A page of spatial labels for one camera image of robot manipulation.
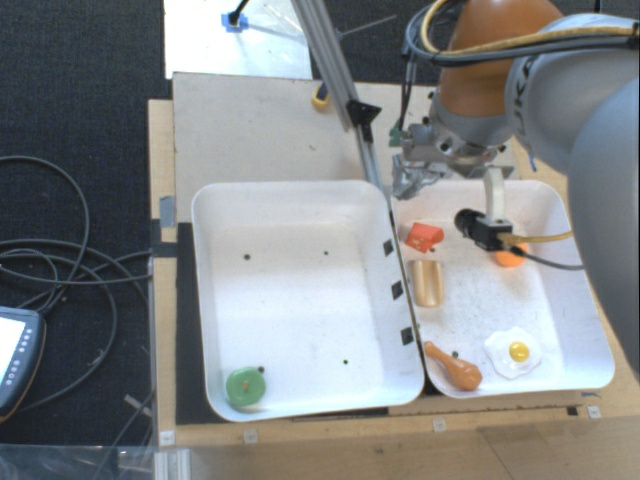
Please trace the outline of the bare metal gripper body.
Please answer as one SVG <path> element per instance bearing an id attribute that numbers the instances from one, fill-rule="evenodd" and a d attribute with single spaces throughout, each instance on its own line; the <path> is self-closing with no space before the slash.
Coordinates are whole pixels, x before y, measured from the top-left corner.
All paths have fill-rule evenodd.
<path id="1" fill-rule="evenodd" d="M 451 171 L 462 177 L 481 177 L 502 151 L 501 145 L 477 145 L 446 127 L 412 124 L 401 134 L 399 165 L 426 173 Z"/>

